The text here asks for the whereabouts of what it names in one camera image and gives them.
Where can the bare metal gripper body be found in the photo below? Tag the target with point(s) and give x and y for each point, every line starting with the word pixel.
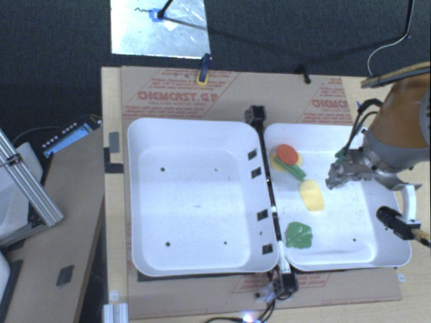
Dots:
pixel 358 167

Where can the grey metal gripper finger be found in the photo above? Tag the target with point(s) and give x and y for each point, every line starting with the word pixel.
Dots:
pixel 330 181
pixel 342 181

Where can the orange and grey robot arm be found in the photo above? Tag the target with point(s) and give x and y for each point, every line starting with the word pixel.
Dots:
pixel 400 113

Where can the yellow toy cheese piece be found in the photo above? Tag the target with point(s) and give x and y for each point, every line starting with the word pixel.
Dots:
pixel 312 196

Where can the green toy bean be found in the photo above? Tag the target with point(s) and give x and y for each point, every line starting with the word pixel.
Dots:
pixel 295 171

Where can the white plastic tray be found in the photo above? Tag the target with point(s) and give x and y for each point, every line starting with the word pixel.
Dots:
pixel 195 200
pixel 343 220

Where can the red-orange toy tomato slice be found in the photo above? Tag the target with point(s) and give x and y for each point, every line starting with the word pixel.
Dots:
pixel 287 153

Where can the thin black and white rod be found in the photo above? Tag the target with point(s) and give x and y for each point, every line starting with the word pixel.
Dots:
pixel 269 187

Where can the green toy lettuce leaf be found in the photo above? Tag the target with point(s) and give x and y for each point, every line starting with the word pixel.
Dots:
pixel 298 235

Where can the brown cardboard board red print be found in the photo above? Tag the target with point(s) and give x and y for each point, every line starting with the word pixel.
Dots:
pixel 215 93

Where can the black cylinder on white bracket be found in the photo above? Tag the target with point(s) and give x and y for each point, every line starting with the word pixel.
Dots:
pixel 394 219

